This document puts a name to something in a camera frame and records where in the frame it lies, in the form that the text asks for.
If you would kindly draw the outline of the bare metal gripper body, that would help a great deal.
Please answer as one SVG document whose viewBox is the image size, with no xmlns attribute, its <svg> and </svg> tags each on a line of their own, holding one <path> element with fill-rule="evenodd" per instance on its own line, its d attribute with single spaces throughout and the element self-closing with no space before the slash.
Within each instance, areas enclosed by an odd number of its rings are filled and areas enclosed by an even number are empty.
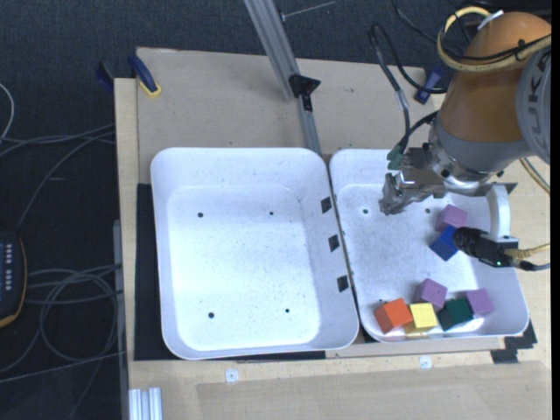
<svg viewBox="0 0 560 420">
<path fill-rule="evenodd" d="M 464 167 L 443 149 L 409 148 L 398 172 L 399 189 L 441 198 L 445 193 L 472 196 L 491 172 Z"/>
</svg>

